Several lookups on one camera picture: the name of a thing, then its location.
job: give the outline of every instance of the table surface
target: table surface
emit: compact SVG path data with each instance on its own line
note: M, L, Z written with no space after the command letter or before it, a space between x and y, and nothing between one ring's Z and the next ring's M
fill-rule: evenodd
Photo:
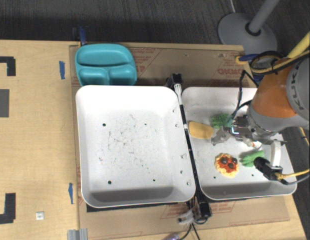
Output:
M10 90L9 117L0 117L0 214L5 194L16 193L16 219L0 224L0 239L67 239L69 229L80 228L77 188L73 204L68 192L70 183L77 185L69 56L69 47L77 44L0 40L0 56L13 56L17 62L17 77L7 76L7 65L0 63L0 89ZM289 221L203 229L198 234L202 240L306 239L292 196L284 200ZM45 219L36 220L36 212L44 212ZM196 239L193 231L187 239Z

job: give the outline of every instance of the toy pizza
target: toy pizza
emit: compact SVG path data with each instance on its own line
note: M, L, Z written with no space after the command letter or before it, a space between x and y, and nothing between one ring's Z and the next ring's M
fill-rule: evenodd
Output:
M225 153L216 157L215 167L222 175L229 178L234 178L239 171L237 159Z

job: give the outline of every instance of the dark background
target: dark background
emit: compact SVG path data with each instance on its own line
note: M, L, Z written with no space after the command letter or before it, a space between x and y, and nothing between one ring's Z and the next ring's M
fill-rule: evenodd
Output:
M233 0L254 15L265 0ZM220 44L217 26L230 0L0 0L0 39L71 41L84 26L87 41ZM280 0L266 22L288 54L310 29L310 0ZM283 132L296 172L309 167L309 147L297 128ZM310 180L293 194L310 239Z

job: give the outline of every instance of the gray square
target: gray square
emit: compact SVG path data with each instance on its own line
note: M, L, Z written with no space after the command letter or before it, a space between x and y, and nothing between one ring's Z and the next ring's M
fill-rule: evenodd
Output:
M0 118L9 117L9 89L0 89Z

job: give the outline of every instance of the yellow sponge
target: yellow sponge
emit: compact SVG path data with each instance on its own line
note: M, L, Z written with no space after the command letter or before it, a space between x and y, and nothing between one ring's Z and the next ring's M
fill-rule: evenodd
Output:
M213 136L214 133L213 127L200 122L191 121L189 122L188 128L190 135L198 139L208 140Z

